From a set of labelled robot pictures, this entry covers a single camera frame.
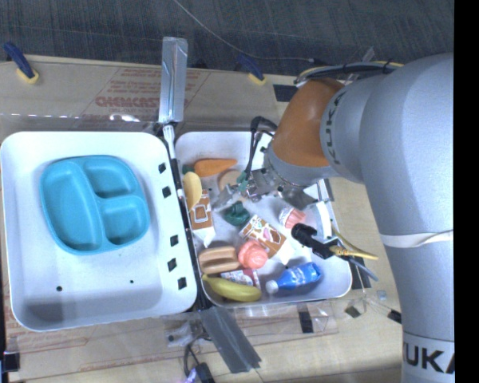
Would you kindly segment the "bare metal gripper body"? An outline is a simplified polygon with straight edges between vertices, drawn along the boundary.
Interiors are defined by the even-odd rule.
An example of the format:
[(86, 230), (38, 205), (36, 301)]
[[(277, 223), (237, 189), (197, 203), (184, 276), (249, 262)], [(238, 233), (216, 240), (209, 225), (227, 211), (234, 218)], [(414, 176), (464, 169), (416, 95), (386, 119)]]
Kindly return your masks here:
[(252, 170), (242, 180), (239, 189), (243, 196), (253, 202), (259, 202), (263, 197), (272, 195), (300, 211), (318, 202), (316, 197), (304, 191), (304, 187), (283, 180), (267, 168)]

